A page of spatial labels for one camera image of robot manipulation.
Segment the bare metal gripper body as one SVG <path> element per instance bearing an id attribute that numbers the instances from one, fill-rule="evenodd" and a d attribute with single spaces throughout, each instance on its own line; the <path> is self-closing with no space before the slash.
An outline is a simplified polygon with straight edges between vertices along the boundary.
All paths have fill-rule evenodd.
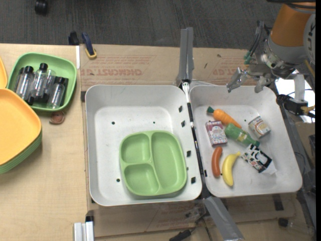
<path id="1" fill-rule="evenodd" d="M 247 56 L 247 73 L 253 78 L 285 79 L 294 69 L 294 63 L 286 62 L 272 52 L 250 53 Z"/>

